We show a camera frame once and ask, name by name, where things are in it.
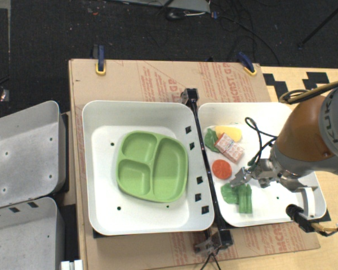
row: cardboard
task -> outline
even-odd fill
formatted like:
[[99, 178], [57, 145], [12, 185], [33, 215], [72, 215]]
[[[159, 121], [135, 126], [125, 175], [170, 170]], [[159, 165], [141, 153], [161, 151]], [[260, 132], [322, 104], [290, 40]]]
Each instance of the cardboard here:
[[[98, 76], [95, 62], [69, 61], [79, 253], [84, 268], [141, 270], [177, 266], [178, 269], [199, 269], [206, 257], [196, 254], [194, 245], [204, 241], [202, 232], [94, 237], [87, 209], [82, 109], [92, 100], [178, 102], [185, 88], [198, 89], [199, 104], [277, 101], [275, 92], [271, 93], [273, 89], [265, 85], [260, 65], [255, 65], [257, 75], [250, 76], [239, 63], [106, 60], [106, 75]], [[338, 191], [338, 179], [325, 177], [324, 182], [330, 185], [324, 188]], [[329, 205], [338, 210], [337, 202], [328, 203], [328, 208]], [[302, 269], [305, 257], [318, 266], [327, 263], [338, 269], [338, 234], [328, 243], [322, 237], [318, 239], [316, 233], [304, 233], [294, 223], [236, 228], [231, 233], [234, 245], [217, 256], [222, 269], [236, 265], [238, 260], [251, 269], [270, 266], [287, 269], [293, 266], [290, 264], [293, 259], [300, 261], [298, 266]], [[325, 255], [319, 251], [319, 241], [322, 247], [322, 242], [325, 245]], [[260, 258], [269, 254], [280, 255], [277, 260]], [[336, 259], [328, 264], [331, 255]]]

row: white tray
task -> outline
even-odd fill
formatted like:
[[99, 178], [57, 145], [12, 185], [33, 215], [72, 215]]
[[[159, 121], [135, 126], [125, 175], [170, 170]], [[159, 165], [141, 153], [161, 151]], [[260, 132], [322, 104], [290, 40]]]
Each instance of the white tray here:
[[0, 207], [61, 189], [65, 143], [65, 125], [54, 101], [0, 118]]
[[[200, 231], [211, 226], [211, 193], [190, 108], [180, 103], [92, 101], [82, 115], [89, 219], [98, 233], [110, 236]], [[167, 135], [186, 146], [188, 181], [178, 200], [151, 202], [119, 189], [115, 178], [117, 152], [123, 137], [138, 130]]]
[[0, 208], [0, 269], [59, 270], [64, 222], [52, 198]]
[[[269, 187], [261, 188], [255, 179], [251, 179], [249, 184], [252, 188], [252, 207], [253, 214], [239, 214], [236, 204], [228, 204], [221, 195], [220, 188], [230, 180], [241, 167], [246, 167], [247, 163], [255, 156], [259, 150], [258, 135], [244, 121], [246, 117], [253, 118], [258, 128], [272, 135], [279, 135], [284, 123], [286, 122], [290, 108], [278, 102], [261, 103], [207, 103], [198, 110], [199, 122], [202, 129], [203, 138], [208, 128], [214, 129], [216, 125], [227, 125], [237, 127], [242, 130], [242, 139], [239, 144], [244, 148], [244, 156], [235, 164], [226, 159], [222, 154], [215, 153], [206, 147], [208, 162], [210, 166], [216, 159], [227, 160], [233, 169], [233, 175], [228, 180], [218, 179], [213, 175], [216, 196], [221, 215], [224, 220], [235, 227], [254, 226], [260, 224], [271, 224], [291, 221], [286, 214], [286, 207], [289, 204], [296, 204], [304, 207], [303, 196], [300, 193], [292, 193], [281, 184], [272, 182]], [[270, 140], [270, 137], [262, 135], [263, 144]], [[262, 158], [269, 157], [270, 147], [267, 147]], [[315, 215], [313, 219], [321, 218], [325, 215], [327, 206], [319, 186], [315, 173], [300, 178], [299, 181], [308, 186], [317, 186], [314, 190]]]

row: black metal bracket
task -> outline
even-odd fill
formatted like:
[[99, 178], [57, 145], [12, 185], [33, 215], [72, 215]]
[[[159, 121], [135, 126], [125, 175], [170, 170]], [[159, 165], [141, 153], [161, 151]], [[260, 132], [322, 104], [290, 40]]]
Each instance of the black metal bracket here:
[[198, 118], [198, 107], [197, 107], [198, 100], [199, 100], [199, 95], [198, 95], [197, 89], [195, 88], [187, 88], [181, 94], [181, 103], [189, 107], [194, 114], [195, 124], [197, 126], [203, 160], [204, 160], [205, 168], [206, 168], [207, 175], [208, 175], [209, 187], [210, 187], [210, 192], [211, 192], [212, 201], [213, 201], [214, 215], [215, 215], [214, 222], [218, 228], [221, 248], [227, 248], [228, 246], [233, 245], [233, 239], [232, 239], [232, 234], [230, 233], [230, 230], [229, 230], [230, 229], [229, 225], [226, 223], [226, 221], [224, 221], [220, 213], [218, 200], [217, 200], [217, 196], [215, 192], [215, 186], [214, 186], [214, 182], [212, 178], [212, 173], [211, 173], [210, 165], [208, 162], [208, 157], [205, 151], [204, 139], [202, 136], [201, 126], [200, 126], [199, 118]]

